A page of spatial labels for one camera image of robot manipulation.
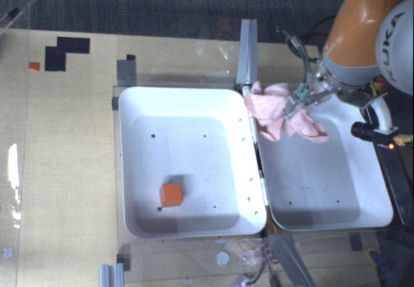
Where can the pink cloth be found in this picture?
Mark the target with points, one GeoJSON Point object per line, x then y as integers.
{"type": "Point", "coordinates": [268, 108]}

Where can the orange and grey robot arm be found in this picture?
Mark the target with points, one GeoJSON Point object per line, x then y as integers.
{"type": "Point", "coordinates": [355, 30]}

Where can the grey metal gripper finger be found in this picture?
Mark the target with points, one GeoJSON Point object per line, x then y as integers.
{"type": "Point", "coordinates": [299, 99]}
{"type": "Point", "coordinates": [292, 112]}

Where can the white plastic tray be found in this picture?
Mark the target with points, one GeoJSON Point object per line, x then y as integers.
{"type": "Point", "coordinates": [191, 163]}
{"type": "Point", "coordinates": [323, 176]}

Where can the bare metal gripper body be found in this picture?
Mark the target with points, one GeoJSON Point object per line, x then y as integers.
{"type": "Point", "coordinates": [324, 85]}

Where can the black cylinder on white bracket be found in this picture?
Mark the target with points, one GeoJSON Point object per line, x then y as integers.
{"type": "Point", "coordinates": [381, 121]}

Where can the orange cube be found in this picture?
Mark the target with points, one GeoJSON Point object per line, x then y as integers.
{"type": "Point", "coordinates": [171, 195]}

